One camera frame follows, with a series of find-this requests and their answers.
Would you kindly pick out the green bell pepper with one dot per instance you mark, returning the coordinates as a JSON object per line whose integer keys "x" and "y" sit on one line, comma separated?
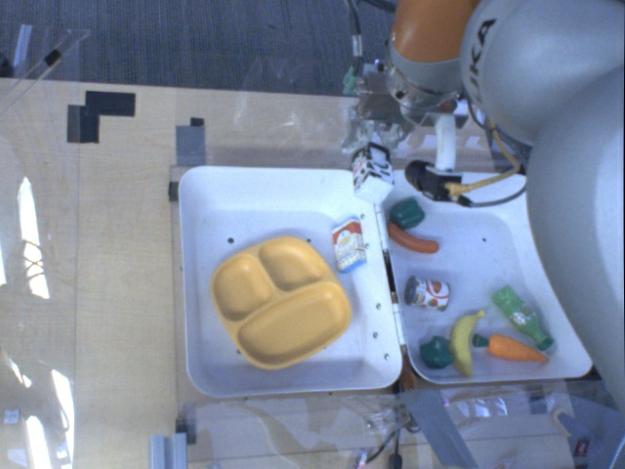
{"x": 406, "y": 214}

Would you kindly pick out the green plastic bottle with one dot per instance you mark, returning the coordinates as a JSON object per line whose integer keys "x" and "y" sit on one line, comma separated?
{"x": 520, "y": 314}

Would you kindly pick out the yellow divided plate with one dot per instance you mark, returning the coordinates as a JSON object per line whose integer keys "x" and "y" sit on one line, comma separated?
{"x": 288, "y": 315}

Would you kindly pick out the dark green broccoli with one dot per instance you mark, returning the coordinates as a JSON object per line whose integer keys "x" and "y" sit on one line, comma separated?
{"x": 436, "y": 353}

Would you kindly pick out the orange carrot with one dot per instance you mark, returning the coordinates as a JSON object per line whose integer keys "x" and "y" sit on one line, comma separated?
{"x": 512, "y": 349}

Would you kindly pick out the red white blue packet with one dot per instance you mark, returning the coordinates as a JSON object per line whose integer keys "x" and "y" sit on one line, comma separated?
{"x": 349, "y": 247}

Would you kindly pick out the orange-red sausage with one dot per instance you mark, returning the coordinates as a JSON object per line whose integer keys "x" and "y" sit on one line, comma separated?
{"x": 415, "y": 243}

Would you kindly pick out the white carton with black spots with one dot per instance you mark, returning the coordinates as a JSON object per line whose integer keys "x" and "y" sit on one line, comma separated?
{"x": 373, "y": 176}

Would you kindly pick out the black cylinder on white bracket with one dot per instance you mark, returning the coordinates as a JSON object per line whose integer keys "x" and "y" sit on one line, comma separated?
{"x": 432, "y": 179}

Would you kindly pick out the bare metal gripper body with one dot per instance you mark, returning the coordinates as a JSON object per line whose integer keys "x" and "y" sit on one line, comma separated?
{"x": 383, "y": 98}

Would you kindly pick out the thin black and white rod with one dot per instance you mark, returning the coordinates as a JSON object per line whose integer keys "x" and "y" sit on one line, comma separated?
{"x": 390, "y": 276}

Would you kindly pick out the small red and white can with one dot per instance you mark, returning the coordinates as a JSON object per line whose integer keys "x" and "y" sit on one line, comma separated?
{"x": 429, "y": 294}

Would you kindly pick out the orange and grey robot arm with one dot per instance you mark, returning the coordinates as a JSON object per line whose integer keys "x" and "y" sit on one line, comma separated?
{"x": 547, "y": 91}

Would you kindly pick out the yellow banana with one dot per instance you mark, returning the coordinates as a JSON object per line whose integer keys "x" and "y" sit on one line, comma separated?
{"x": 462, "y": 345}

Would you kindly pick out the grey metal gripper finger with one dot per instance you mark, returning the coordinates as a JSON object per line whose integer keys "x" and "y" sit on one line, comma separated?
{"x": 392, "y": 136}
{"x": 356, "y": 137}

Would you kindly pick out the white plastic tray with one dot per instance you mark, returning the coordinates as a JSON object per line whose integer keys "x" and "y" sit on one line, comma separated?
{"x": 273, "y": 198}
{"x": 488, "y": 257}

